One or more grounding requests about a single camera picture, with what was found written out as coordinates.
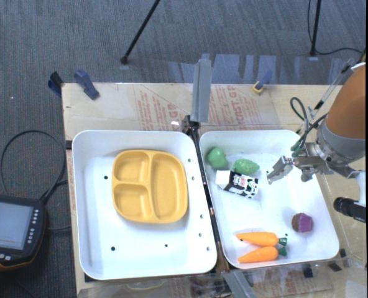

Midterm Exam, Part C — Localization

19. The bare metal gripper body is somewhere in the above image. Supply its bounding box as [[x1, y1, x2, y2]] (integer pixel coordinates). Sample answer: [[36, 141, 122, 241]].
[[292, 142, 334, 174]]

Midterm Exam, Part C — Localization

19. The green toy lettuce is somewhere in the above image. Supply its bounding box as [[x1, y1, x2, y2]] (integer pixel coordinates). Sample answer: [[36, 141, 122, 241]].
[[232, 158, 260, 176]]

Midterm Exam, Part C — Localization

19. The white plastic tray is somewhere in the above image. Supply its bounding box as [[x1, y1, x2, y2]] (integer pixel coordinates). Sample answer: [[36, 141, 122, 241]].
[[198, 129, 341, 270], [71, 130, 218, 281]]

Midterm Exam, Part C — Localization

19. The cow print milk carton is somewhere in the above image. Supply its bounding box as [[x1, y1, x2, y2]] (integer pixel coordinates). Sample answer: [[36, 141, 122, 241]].
[[214, 169, 259, 199]]

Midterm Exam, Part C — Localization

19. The purple and brown cupcake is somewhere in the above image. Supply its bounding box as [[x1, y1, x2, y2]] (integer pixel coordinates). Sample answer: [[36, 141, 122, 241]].
[[291, 212, 314, 233]]

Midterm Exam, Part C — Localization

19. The green toy pepper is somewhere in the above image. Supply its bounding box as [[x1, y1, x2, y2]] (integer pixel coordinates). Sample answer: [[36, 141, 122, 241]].
[[206, 147, 229, 169]]

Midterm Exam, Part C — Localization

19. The orange toy carrot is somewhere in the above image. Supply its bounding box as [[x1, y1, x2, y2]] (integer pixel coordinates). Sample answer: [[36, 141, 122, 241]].
[[236, 232, 288, 247], [237, 245, 288, 264]]

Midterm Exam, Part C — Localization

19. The yellow divided plate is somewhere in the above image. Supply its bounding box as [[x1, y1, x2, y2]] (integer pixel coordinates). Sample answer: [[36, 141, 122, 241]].
[[111, 149, 190, 224]]

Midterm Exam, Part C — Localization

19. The brown cardboard board red print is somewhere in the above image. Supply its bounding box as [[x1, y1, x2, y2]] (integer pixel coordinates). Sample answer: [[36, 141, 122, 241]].
[[61, 82, 367, 298]]

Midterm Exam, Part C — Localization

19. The black cylinder on white bracket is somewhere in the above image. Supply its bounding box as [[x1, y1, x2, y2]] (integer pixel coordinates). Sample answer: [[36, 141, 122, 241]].
[[333, 169, 367, 223]]

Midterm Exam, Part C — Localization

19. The black block with thin wires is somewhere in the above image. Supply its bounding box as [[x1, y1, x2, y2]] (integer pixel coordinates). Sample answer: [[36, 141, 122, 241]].
[[181, 115, 201, 133]]

